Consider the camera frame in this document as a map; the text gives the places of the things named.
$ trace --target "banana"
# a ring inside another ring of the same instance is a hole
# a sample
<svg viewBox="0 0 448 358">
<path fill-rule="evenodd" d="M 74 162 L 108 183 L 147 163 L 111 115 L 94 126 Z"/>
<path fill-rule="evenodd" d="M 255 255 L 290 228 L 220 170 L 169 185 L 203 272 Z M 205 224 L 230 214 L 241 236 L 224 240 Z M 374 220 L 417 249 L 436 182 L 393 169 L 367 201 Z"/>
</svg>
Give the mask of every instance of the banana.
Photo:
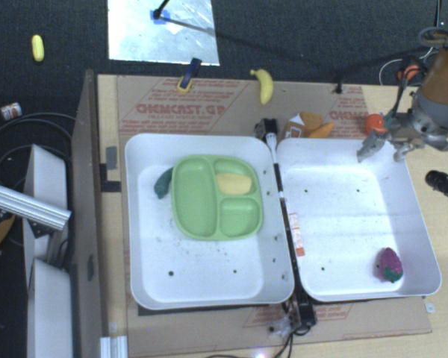
<svg viewBox="0 0 448 358">
<path fill-rule="evenodd" d="M 267 70 L 264 69 L 251 69 L 251 75 L 257 77 L 257 79 L 261 82 L 261 103 L 266 104 L 270 101 L 272 94 L 274 93 L 274 82 L 272 80 L 272 76 Z"/>
</svg>

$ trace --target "green divided plate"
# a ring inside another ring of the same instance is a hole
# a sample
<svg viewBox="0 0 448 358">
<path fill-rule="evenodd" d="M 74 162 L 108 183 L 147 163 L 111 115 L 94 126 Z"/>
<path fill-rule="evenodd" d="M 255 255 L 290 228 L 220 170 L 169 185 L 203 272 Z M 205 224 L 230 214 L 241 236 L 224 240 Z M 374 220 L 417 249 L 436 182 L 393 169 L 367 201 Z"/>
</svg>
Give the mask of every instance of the green divided plate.
<svg viewBox="0 0 448 358">
<path fill-rule="evenodd" d="M 247 175 L 251 189 L 245 195 L 225 195 L 216 174 Z M 202 240 L 236 240 L 251 236 L 262 225 L 262 197 L 257 175 L 234 157 L 197 155 L 182 158 L 171 180 L 172 210 L 179 229 Z"/>
</svg>

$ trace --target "wire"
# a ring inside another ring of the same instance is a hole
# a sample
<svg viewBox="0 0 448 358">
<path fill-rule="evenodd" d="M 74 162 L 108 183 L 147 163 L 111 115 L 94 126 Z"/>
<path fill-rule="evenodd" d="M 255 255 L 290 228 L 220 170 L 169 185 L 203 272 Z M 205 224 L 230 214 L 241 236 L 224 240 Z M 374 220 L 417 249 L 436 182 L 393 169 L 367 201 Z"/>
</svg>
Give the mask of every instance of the wire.
<svg viewBox="0 0 448 358">
<path fill-rule="evenodd" d="M 287 352 L 287 358 L 290 358 L 290 356 L 292 355 L 292 347 L 293 347 L 293 336 L 304 336 L 305 334 L 307 334 L 311 328 L 307 327 L 306 329 L 304 329 L 303 331 L 300 331 L 302 329 L 301 327 L 298 327 L 296 329 L 294 329 L 290 335 L 287 337 L 287 339 L 285 340 L 285 343 L 282 345 L 281 349 L 276 353 L 276 355 L 273 358 L 281 358 L 282 354 L 285 352 L 285 350 L 288 348 L 288 352 Z M 214 354 L 214 355 L 210 355 L 207 356 L 206 358 L 244 358 L 244 357 L 238 357 L 235 355 L 228 355 L 228 354 Z"/>
<path fill-rule="evenodd" d="M 418 40 L 423 46 L 430 46 L 436 49 L 448 49 L 448 31 L 438 27 L 423 29 L 418 34 Z"/>
<path fill-rule="evenodd" d="M 21 125 L 21 124 L 26 124 L 26 123 L 42 123 L 42 124 L 46 124 L 52 128 L 55 128 L 56 130 L 59 130 L 69 141 L 71 141 L 71 135 L 61 126 L 55 124 L 54 122 L 50 122 L 47 121 L 45 119 L 25 119 L 25 120 L 21 120 L 18 122 L 12 122 L 12 125 Z M 8 128 L 10 128 L 11 126 L 7 126 L 7 127 L 2 127 L 0 128 L 0 133 L 7 130 Z"/>
<path fill-rule="evenodd" d="M 21 242 L 17 242 L 15 239 L 13 239 L 11 236 L 7 237 L 7 240 L 11 242 L 12 244 L 15 244 L 18 247 L 23 248 L 23 244 Z"/>
<path fill-rule="evenodd" d="M 23 146 L 19 146 L 19 147 L 15 147 L 12 148 L 11 150 L 7 151 L 5 154 L 3 154 L 0 158 L 0 167 L 1 164 L 5 161 L 5 159 L 7 159 L 11 154 L 14 154 L 18 151 L 21 150 L 26 150 L 28 148 L 31 148 L 33 145 L 23 145 Z M 41 148 L 44 148 L 45 150 L 51 151 L 54 154 L 56 154 L 59 157 L 62 157 L 63 159 L 67 158 L 67 155 L 59 150 L 57 150 L 56 148 L 50 147 L 50 146 L 46 146 L 46 145 L 38 145 Z"/>
<path fill-rule="evenodd" d="M 4 125 L 2 125 L 0 127 L 0 133 L 2 131 L 5 131 L 6 129 L 14 126 L 14 125 L 18 125 L 20 123 L 26 122 L 29 119 L 35 119 L 37 121 L 40 121 L 41 123 L 45 123 L 47 125 L 52 124 L 51 126 L 55 126 L 55 128 L 59 128 L 58 130 L 62 131 L 63 134 L 66 133 L 66 135 L 68 136 L 68 138 L 70 137 L 70 135 L 68 134 L 67 131 L 65 131 L 61 126 L 55 124 L 54 122 L 50 122 L 50 121 L 46 121 L 44 119 L 39 119 L 40 117 L 57 117 L 57 118 L 63 118 L 63 119 L 69 119 L 72 121 L 75 121 L 75 119 L 72 116 L 69 116 L 67 114 L 62 114 L 62 113 L 48 113 L 48 112 L 42 112 L 42 113 L 33 113 L 33 114 L 27 114 L 25 116 L 21 116 L 19 118 L 13 119 L 7 123 L 5 123 Z"/>
<path fill-rule="evenodd" d="M 441 0 L 437 0 L 436 2 L 436 12 L 435 12 L 435 27 L 438 27 L 440 25 L 440 12 L 441 12 Z M 424 62 L 426 62 L 426 60 L 428 59 L 428 57 L 430 57 L 433 54 L 433 51 L 435 50 L 435 48 L 431 47 L 423 56 L 419 57 L 420 60 L 423 60 Z M 388 61 L 387 63 L 385 63 L 379 71 L 379 83 L 380 85 L 384 85 L 383 84 L 383 80 L 382 80 L 382 75 L 383 75 L 383 71 L 392 63 L 398 63 L 403 61 L 402 58 L 397 58 L 395 60 L 391 60 Z"/>
<path fill-rule="evenodd" d="M 413 57 L 409 57 L 407 59 L 407 64 L 411 62 L 411 59 Z M 408 76 L 413 73 L 421 73 L 426 70 L 424 66 L 421 66 L 418 69 L 411 69 L 408 66 L 403 66 L 404 70 L 402 73 L 402 76 L 400 78 L 399 86 L 398 86 L 398 93 L 396 94 L 396 102 L 391 108 L 391 110 L 388 112 L 388 114 L 384 117 L 386 126 L 389 126 L 391 124 L 391 120 L 393 117 L 395 117 L 396 113 L 398 112 L 398 107 L 400 105 L 400 102 L 403 97 L 403 92 L 405 91 L 406 87 L 408 86 Z"/>
<path fill-rule="evenodd" d="M 6 124 L 2 125 L 0 127 L 0 134 L 2 134 L 4 131 L 6 131 L 7 129 L 15 126 L 15 125 L 20 125 L 20 124 L 26 124 L 26 123 L 40 123 L 43 125 L 48 125 L 52 128 L 54 128 L 55 130 L 61 132 L 68 141 L 71 141 L 71 135 L 68 133 L 68 131 L 66 131 L 64 128 L 62 128 L 60 125 L 57 125 L 54 122 L 51 122 L 47 119 L 41 119 L 40 117 L 57 117 L 57 118 L 62 118 L 62 119 L 68 119 L 68 120 L 72 120 L 75 121 L 75 119 L 72 116 L 69 116 L 67 114 L 62 114 L 62 113 L 48 113 L 48 112 L 43 112 L 43 113 L 32 113 L 32 114 L 28 114 L 25 116 L 21 116 L 17 119 L 13 119 L 10 122 L 7 122 Z M 49 148 L 49 150 L 51 149 L 51 151 L 55 152 L 58 155 L 66 155 L 64 153 L 61 153 L 61 151 L 58 151 L 56 149 L 53 148 Z M 23 181 L 23 179 L 16 183 L 14 185 L 13 188 L 16 188 L 17 186 L 19 186 L 21 184 L 21 182 Z"/>
<path fill-rule="evenodd" d="M 13 185 L 12 189 L 17 189 L 18 186 L 19 186 L 20 184 L 22 184 L 22 183 L 25 181 L 26 178 L 27 178 L 27 177 L 24 176 L 22 179 L 20 179 L 18 182 L 16 182 L 16 183 Z"/>
<path fill-rule="evenodd" d="M 64 240 L 64 241 L 62 241 L 61 243 L 60 243 L 60 246 L 58 247 L 58 259 L 60 259 L 60 256 L 61 256 L 61 248 L 65 245 L 65 242 L 68 242 L 68 237 Z"/>
</svg>

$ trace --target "cardboard box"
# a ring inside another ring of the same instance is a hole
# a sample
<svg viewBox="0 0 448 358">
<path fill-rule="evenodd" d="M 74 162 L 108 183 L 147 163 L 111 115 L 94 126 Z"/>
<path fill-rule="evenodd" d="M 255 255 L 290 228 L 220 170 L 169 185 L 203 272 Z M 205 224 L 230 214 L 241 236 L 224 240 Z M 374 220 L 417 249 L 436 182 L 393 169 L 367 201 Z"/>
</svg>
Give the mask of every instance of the cardboard box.
<svg viewBox="0 0 448 358">
<path fill-rule="evenodd" d="M 139 308 L 129 290 L 124 144 L 139 132 L 251 136 L 262 118 L 281 128 L 307 110 L 335 122 L 334 137 L 363 137 L 367 109 L 361 87 L 276 82 L 266 106 L 257 81 L 195 80 L 187 95 L 177 78 L 100 75 L 88 72 L 74 133 L 75 346 L 99 356 L 100 336 L 128 336 L 130 357 L 195 354 L 279 346 L 281 305 L 179 312 Z M 429 333 L 421 298 L 319 304 L 317 325 L 294 343 Z"/>
</svg>

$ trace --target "cardboard sheet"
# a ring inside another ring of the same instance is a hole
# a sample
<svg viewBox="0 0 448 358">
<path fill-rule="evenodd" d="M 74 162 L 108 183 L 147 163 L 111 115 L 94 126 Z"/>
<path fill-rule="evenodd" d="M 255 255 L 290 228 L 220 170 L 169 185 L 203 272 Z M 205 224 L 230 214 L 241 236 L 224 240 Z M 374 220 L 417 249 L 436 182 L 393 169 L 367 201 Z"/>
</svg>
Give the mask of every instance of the cardboard sheet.
<svg viewBox="0 0 448 358">
<path fill-rule="evenodd" d="M 100 149 L 117 147 L 121 155 L 117 164 L 111 164 L 113 169 L 108 170 L 108 179 L 125 181 L 124 169 L 120 167 L 124 166 L 124 146 L 139 132 L 251 136 L 255 124 L 262 118 L 277 118 L 283 135 L 288 119 L 307 110 L 320 114 L 324 122 L 335 122 L 331 136 L 364 136 L 367 108 L 361 87 L 343 87 L 343 93 L 338 95 L 331 84 L 276 82 L 273 99 L 262 106 L 257 81 L 198 79 L 186 95 L 175 91 L 177 82 L 177 78 L 100 76 L 99 102 L 106 104 L 103 113 L 107 115 L 104 120 L 100 118 L 100 128 L 103 128 Z M 109 134 L 107 122 L 109 128 L 116 128 L 119 133 Z M 122 202 L 122 213 L 127 213 L 124 184 L 121 194 L 106 195 L 115 195 L 114 204 Z M 122 288 L 112 285 L 112 274 L 107 274 L 110 281 L 107 288 L 111 291 L 108 298 L 115 299 L 108 311 L 114 315 L 110 322 L 121 322 L 117 330 L 128 334 L 130 357 L 198 356 L 198 352 L 282 344 L 279 333 L 269 330 L 271 326 L 279 330 L 284 315 L 280 305 L 180 312 L 149 312 L 139 308 L 129 290 L 127 226 L 127 218 L 123 216 L 125 296 L 122 303 L 116 295 Z M 105 237 L 107 232 L 115 238 L 119 230 L 115 225 L 112 232 L 104 231 Z M 116 281 L 120 283 L 122 278 L 118 277 Z M 126 324 L 119 320 L 119 307 L 127 314 Z M 317 325 L 307 336 L 296 338 L 294 343 L 431 332 L 421 298 L 319 304 L 315 310 Z"/>
</svg>

